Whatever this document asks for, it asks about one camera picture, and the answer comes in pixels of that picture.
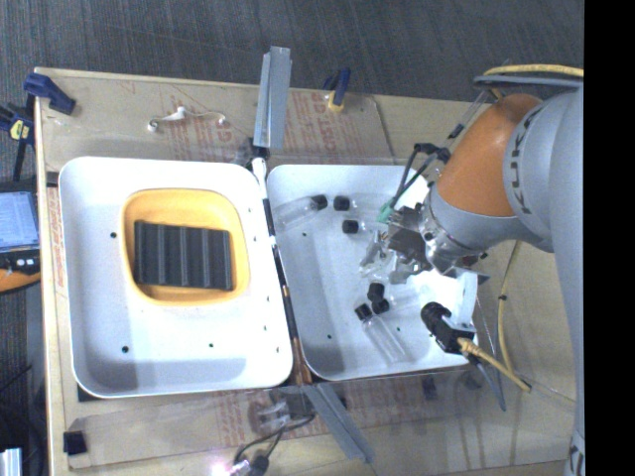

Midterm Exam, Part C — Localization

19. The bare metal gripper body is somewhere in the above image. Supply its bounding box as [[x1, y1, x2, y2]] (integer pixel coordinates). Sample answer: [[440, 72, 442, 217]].
[[385, 204, 483, 279]]

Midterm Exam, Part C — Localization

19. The white plastic tray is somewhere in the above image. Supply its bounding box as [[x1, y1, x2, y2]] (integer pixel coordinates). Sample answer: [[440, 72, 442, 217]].
[[265, 164, 480, 383], [58, 156, 295, 400]]

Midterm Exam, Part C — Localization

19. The black ribbed rack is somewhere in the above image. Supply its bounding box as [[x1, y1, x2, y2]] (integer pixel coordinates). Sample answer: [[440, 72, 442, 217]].
[[132, 219, 235, 292]]

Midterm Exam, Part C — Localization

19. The yellow square bowl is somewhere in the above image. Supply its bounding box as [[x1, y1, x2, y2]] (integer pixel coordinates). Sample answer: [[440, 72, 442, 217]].
[[120, 187, 251, 308]]

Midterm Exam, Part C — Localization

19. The white plastic hook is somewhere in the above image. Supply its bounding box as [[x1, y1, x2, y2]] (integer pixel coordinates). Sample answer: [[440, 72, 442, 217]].
[[147, 105, 227, 133]]

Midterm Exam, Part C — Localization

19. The brown cardboard board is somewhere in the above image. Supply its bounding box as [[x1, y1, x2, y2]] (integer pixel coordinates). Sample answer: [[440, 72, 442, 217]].
[[33, 65, 577, 476]]

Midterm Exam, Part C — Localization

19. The black cylinder on white bracket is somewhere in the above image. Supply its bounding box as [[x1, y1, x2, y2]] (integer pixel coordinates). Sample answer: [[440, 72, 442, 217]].
[[419, 270, 480, 356]]

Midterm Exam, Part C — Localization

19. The black block with wires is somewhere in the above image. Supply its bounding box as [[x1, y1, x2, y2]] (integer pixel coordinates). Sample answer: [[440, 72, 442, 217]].
[[275, 386, 313, 419]]

